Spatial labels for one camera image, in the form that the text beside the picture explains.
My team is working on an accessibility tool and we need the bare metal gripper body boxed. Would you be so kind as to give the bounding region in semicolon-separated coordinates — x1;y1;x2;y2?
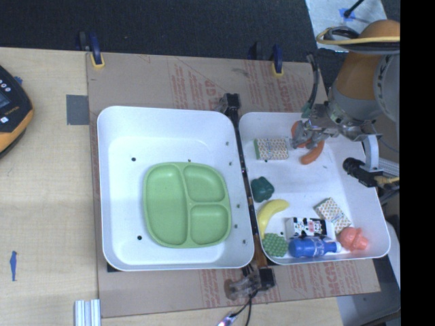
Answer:
303;103;383;143

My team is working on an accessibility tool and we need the orange sausage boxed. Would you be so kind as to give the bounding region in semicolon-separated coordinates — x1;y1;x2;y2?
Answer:
299;141;325;166

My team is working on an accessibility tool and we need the white patterned carton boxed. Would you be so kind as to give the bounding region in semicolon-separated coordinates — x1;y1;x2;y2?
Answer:
253;137;290;162
313;197;353;235

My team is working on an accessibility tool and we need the white plastic tray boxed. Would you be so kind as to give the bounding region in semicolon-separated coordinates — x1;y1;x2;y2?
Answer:
237;111;392;266
97;105;256;272

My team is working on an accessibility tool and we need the dark green pepper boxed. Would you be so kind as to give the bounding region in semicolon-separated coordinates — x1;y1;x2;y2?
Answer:
250;176;275;203

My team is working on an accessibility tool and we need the thin black and white rod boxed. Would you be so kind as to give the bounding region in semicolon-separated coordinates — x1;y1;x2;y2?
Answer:
232;109;264;270

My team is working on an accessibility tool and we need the yellow banana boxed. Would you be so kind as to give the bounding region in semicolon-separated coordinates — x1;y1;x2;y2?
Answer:
256;198;291;240

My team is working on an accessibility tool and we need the black and white cow carton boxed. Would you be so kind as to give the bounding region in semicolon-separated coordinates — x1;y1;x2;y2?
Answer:
283;216;338;242

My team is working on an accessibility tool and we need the pink toy food piece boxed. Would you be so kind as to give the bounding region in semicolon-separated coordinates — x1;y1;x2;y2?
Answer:
336;226;370;253

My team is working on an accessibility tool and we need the blue bottle white cap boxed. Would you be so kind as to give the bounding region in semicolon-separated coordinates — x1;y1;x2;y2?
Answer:
288;235;343;259

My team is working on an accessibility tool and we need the green round textured biscuit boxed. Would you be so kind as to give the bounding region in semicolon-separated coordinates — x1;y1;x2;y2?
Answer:
261;232;290;259

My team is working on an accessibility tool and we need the green divided plate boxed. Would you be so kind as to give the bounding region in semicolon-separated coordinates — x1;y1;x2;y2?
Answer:
142;161;233;249

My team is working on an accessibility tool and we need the brown cardboard board red print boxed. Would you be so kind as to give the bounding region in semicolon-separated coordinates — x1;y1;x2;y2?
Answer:
85;52;382;319

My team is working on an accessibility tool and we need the black cylinder on white bracket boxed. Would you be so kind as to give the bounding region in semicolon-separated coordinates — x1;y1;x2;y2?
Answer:
342;132;385;188

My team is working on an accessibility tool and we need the black block with thin wires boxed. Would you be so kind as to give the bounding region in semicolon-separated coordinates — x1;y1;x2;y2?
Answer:
219;92;243;115
257;266;277;291

